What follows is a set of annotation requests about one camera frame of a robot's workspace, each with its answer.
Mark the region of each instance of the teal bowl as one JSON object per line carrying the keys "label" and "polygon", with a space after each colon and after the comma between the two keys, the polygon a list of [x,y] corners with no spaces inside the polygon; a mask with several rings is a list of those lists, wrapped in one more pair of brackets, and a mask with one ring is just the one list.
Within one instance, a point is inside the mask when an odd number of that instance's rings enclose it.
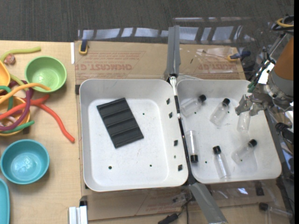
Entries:
{"label": "teal bowl", "polygon": [[65,66],[51,56],[38,56],[25,67],[25,79],[28,83],[40,83],[51,88],[46,91],[41,87],[32,87],[41,93],[52,93],[59,90],[66,81]]}
{"label": "teal bowl", "polygon": [[3,152],[0,167],[3,175],[16,184],[30,184],[39,180],[49,168],[46,148],[35,140],[18,140]]}

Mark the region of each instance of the wooden surface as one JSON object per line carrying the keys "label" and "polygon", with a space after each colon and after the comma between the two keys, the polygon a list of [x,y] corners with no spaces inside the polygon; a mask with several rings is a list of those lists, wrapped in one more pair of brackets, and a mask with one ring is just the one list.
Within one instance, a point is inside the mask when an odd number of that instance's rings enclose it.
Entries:
{"label": "wooden surface", "polygon": [[[16,54],[16,64],[8,66],[10,73],[24,79],[26,64],[33,58],[49,55],[59,59],[66,67],[68,77],[65,86],[50,95],[46,105],[53,109],[61,118],[65,128],[76,139],[70,143],[61,133],[56,121],[45,111],[31,107],[31,119],[36,123],[29,134],[18,134],[10,138],[0,137],[0,154],[16,140],[34,139],[44,144],[50,155],[50,167],[46,175],[36,183],[17,185],[9,182],[0,172],[0,177],[7,183],[11,202],[11,224],[66,224],[67,211],[71,206],[79,205],[81,198],[80,160],[78,142],[78,118],[75,94],[75,69],[71,64],[71,44],[64,42],[21,42],[0,41],[0,53],[10,49],[24,49],[41,46],[42,51],[31,54]],[[34,98],[43,96],[35,92]],[[275,180],[268,186],[273,200],[283,205]],[[257,203],[251,205],[230,206],[221,208],[229,223],[288,223],[281,217],[268,216],[258,210]],[[200,210],[189,212],[190,223],[206,223]],[[93,224],[139,224],[157,223],[166,214],[118,218],[113,220],[92,221]],[[186,223],[186,212],[174,224]]]}

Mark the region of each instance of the gray carpet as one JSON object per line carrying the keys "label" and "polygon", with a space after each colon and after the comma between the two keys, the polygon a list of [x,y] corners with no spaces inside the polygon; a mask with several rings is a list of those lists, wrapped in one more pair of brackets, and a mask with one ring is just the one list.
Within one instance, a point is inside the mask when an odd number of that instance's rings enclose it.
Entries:
{"label": "gray carpet", "polygon": [[285,14],[294,14],[294,0],[0,0],[0,40],[72,42],[79,29],[168,30],[176,17],[252,17],[255,27]]}

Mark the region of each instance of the clear bottle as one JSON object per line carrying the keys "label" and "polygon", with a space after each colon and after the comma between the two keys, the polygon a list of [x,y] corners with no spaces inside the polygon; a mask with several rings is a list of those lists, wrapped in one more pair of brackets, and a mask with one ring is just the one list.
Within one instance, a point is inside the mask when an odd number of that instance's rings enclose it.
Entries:
{"label": "clear bottle", "polygon": [[228,112],[228,104],[230,103],[230,100],[228,98],[225,98],[221,103],[217,105],[213,113],[211,114],[210,121],[214,123],[217,126],[221,125],[221,122],[225,115]]}
{"label": "clear bottle", "polygon": [[245,145],[241,145],[232,153],[232,159],[237,163],[241,163],[253,155],[254,147],[257,145],[257,141],[252,139]]}
{"label": "clear bottle", "polygon": [[181,105],[180,110],[183,115],[188,116],[196,112],[197,110],[199,110],[199,108],[202,105],[202,102],[204,102],[205,100],[206,100],[205,95],[201,95],[198,96],[197,98],[190,99]]}
{"label": "clear bottle", "polygon": [[241,133],[247,133],[250,124],[250,111],[245,111],[239,114],[237,130]]}
{"label": "clear bottle", "polygon": [[281,215],[281,216],[287,217],[289,219],[291,219],[293,217],[293,213],[290,210],[287,210],[284,207],[279,207],[279,206],[274,205],[274,204],[259,203],[258,207],[259,207],[260,210],[275,213],[277,215]]}
{"label": "clear bottle", "polygon": [[188,146],[188,152],[192,163],[198,162],[198,144],[196,132],[194,130],[188,130],[185,133],[186,143]]}
{"label": "clear bottle", "polygon": [[231,176],[230,170],[228,168],[228,163],[225,155],[221,152],[219,146],[213,147],[214,151],[214,163],[217,169],[217,173],[221,179],[228,179]]}

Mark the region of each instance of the bottle cap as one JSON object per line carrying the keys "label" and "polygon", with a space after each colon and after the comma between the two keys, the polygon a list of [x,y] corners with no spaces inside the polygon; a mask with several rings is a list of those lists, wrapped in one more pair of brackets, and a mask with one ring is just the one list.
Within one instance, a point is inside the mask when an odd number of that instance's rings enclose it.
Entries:
{"label": "bottle cap", "polygon": [[225,103],[225,104],[229,104],[230,103],[230,100],[228,99],[228,98],[225,98],[224,100],[223,100],[223,103]]}
{"label": "bottle cap", "polygon": [[257,145],[257,141],[254,140],[254,139],[252,139],[252,140],[250,140],[250,141],[248,142],[248,146],[249,146],[249,147],[254,147],[254,146],[256,146],[256,145]]}
{"label": "bottle cap", "polygon": [[200,100],[201,102],[204,102],[206,100],[206,96],[201,95],[201,96],[198,97],[198,100]]}
{"label": "bottle cap", "polygon": [[260,210],[266,211],[268,210],[269,205],[266,203],[259,203],[258,207]]}
{"label": "bottle cap", "polygon": [[191,158],[191,162],[193,163],[198,162],[198,156],[196,154],[192,154],[190,158]]}
{"label": "bottle cap", "polygon": [[214,150],[214,154],[221,154],[221,149],[219,146],[213,147],[213,150]]}

